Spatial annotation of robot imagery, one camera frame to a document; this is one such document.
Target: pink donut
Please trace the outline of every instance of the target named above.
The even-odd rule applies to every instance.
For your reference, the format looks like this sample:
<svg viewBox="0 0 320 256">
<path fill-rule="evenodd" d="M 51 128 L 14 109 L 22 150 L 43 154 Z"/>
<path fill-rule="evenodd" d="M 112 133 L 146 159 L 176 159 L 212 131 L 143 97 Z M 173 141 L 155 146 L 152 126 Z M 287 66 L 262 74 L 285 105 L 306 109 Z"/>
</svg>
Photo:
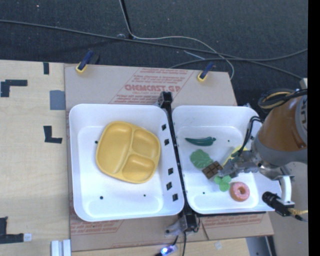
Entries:
<svg viewBox="0 0 320 256">
<path fill-rule="evenodd" d="M 230 195 L 234 200 L 243 202 L 250 196 L 250 189 L 243 182 L 234 182 L 230 187 Z"/>
</svg>

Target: yellow plate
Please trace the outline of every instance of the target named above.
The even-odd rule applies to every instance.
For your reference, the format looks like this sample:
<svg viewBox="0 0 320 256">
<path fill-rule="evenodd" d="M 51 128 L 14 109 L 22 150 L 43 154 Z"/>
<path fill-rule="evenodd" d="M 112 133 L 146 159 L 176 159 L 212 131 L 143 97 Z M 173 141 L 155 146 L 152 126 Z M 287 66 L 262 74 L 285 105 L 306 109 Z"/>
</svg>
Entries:
<svg viewBox="0 0 320 256">
<path fill-rule="evenodd" d="M 132 123 L 115 121 L 104 129 L 95 161 L 106 175 L 130 183 L 144 183 L 154 175 L 161 145 L 152 132 Z"/>
</svg>

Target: cardboard box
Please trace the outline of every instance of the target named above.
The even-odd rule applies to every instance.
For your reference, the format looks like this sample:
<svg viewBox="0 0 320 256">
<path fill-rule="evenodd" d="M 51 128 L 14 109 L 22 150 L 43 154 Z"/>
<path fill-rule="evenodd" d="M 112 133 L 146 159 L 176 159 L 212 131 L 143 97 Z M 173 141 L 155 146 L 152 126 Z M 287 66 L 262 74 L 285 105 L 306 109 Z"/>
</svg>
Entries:
<svg viewBox="0 0 320 256">
<path fill-rule="evenodd" d="M 93 66 L 79 74 L 76 65 L 65 65 L 65 102 L 72 251 L 171 244 L 175 237 L 165 230 L 178 216 L 149 217 L 100 222 L 81 220 L 73 208 L 69 111 L 77 104 L 154 105 L 161 91 L 172 92 L 172 109 L 181 105 L 236 106 L 236 98 L 225 72 L 209 72 L 199 82 L 199 70 L 126 66 Z M 198 232 L 188 241 L 219 240 L 272 235 L 268 214 L 254 213 L 201 217 Z"/>
</svg>

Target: green toy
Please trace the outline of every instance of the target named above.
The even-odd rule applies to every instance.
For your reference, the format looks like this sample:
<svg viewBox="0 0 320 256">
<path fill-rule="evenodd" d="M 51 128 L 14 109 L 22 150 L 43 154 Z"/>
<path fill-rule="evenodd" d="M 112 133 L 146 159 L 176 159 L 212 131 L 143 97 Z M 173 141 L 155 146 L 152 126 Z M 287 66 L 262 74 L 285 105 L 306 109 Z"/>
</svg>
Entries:
<svg viewBox="0 0 320 256">
<path fill-rule="evenodd" d="M 230 181 L 231 181 L 231 177 L 229 175 L 224 176 L 222 178 L 219 176 L 216 176 L 214 178 L 214 182 L 219 185 L 219 189 L 222 192 L 226 192 L 230 189 L 230 184 L 229 184 Z"/>
<path fill-rule="evenodd" d="M 206 138 L 185 138 L 187 142 L 197 146 L 211 146 L 216 138 L 206 137 Z"/>
<path fill-rule="evenodd" d="M 210 156 L 202 149 L 194 151 L 190 155 L 190 160 L 193 163 L 193 165 L 199 169 L 203 169 L 213 162 Z"/>
</svg>

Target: white plastic tub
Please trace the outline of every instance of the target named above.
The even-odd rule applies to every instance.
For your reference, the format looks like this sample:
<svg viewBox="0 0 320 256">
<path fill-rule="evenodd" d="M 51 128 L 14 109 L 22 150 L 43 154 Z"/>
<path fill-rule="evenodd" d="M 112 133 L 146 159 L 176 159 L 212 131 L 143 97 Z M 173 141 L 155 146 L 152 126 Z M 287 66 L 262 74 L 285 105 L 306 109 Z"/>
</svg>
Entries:
<svg viewBox="0 0 320 256">
<path fill-rule="evenodd" d="M 247 184 L 250 197 L 237 202 L 228 191 L 221 192 L 213 178 L 207 179 L 190 160 L 192 152 L 202 149 L 213 161 L 223 165 L 233 150 L 243 144 L 248 122 L 257 115 L 253 109 L 241 106 L 178 106 L 173 110 L 172 119 L 187 201 L 195 212 L 225 214 L 274 211 L 262 201 L 262 194 L 265 191 L 281 194 L 277 181 L 271 181 L 259 172 L 240 173 L 231 182 Z M 253 123 L 253 136 L 260 127 L 259 122 Z M 216 138 L 211 146 L 197 146 L 185 140 L 209 136 Z M 246 145 L 247 149 L 251 148 L 250 142 Z"/>
<path fill-rule="evenodd" d="M 154 133 L 161 156 L 153 177 L 141 184 L 102 173 L 96 164 L 97 141 L 114 121 L 132 123 Z M 73 203 L 88 222 L 170 216 L 184 206 L 166 113 L 153 105 L 79 104 L 69 113 Z"/>
</svg>

